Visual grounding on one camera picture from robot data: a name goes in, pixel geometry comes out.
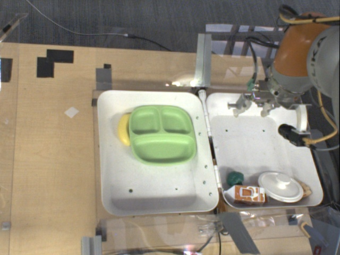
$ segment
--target green plate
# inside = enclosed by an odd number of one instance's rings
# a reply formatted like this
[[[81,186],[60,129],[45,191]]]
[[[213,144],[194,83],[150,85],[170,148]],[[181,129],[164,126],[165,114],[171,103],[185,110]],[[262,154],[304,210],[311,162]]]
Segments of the green plate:
[[[129,121],[134,156],[145,164],[181,164],[196,155],[189,114],[175,106],[141,106]]]

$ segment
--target round white lid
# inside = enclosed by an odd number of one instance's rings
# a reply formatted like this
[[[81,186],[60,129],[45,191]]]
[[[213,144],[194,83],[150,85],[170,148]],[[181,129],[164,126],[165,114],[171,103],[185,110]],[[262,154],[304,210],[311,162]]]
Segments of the round white lid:
[[[282,202],[297,202],[303,196],[302,186],[280,172],[264,172],[259,176],[258,183],[268,196]]]

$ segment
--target yellow cable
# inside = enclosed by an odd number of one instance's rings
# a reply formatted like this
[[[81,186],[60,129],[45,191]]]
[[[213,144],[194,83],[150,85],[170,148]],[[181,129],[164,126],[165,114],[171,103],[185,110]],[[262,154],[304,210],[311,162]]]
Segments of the yellow cable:
[[[329,116],[327,115],[327,113],[325,111],[324,105],[322,103],[322,97],[321,97],[320,91],[318,91],[318,100],[319,100],[319,105],[320,105],[322,114],[324,115],[326,120],[329,122],[329,124],[333,127],[334,131],[331,134],[326,135],[326,136],[319,138],[319,139],[303,138],[303,141],[305,142],[306,145],[314,145],[318,142],[326,141],[326,140],[334,137],[338,133],[338,128],[336,127],[336,124],[329,118]]]
[[[307,20],[290,20],[287,19],[285,16],[280,14],[280,18],[282,21],[289,23],[289,24],[307,24],[307,23],[324,23],[324,22],[336,22],[340,21],[340,16],[336,17],[321,17],[321,18],[313,18]]]

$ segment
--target white diamond sticker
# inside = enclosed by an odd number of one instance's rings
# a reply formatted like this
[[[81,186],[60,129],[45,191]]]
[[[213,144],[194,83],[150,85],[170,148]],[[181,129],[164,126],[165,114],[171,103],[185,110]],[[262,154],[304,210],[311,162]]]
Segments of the white diamond sticker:
[[[65,111],[65,114],[69,117],[69,118],[74,118],[74,116],[79,112],[79,110],[77,110],[74,107],[69,108],[67,111]]]

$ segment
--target wooden surface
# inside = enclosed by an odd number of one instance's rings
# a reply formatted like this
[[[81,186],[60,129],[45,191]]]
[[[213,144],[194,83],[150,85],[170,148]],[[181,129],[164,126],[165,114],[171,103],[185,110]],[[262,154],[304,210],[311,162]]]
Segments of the wooden surface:
[[[74,50],[74,63],[56,63],[53,79],[36,78],[37,57],[46,57],[47,48]],[[96,68],[112,65],[115,89],[126,82],[133,87],[132,81],[146,80],[152,82],[145,82],[144,88],[150,88],[193,76],[196,56],[25,44],[19,50],[10,254],[80,254],[81,238],[94,236],[97,224],[91,107]],[[252,74],[251,65],[248,58],[213,56],[212,83],[245,84]],[[64,114],[71,107],[79,111],[74,118]],[[256,244],[263,254],[294,254],[296,247],[298,254],[309,254],[308,239],[301,232],[295,236],[282,239],[276,235],[270,240],[263,236]],[[204,254],[217,252],[215,239]],[[239,253],[229,239],[223,243],[222,254]]]

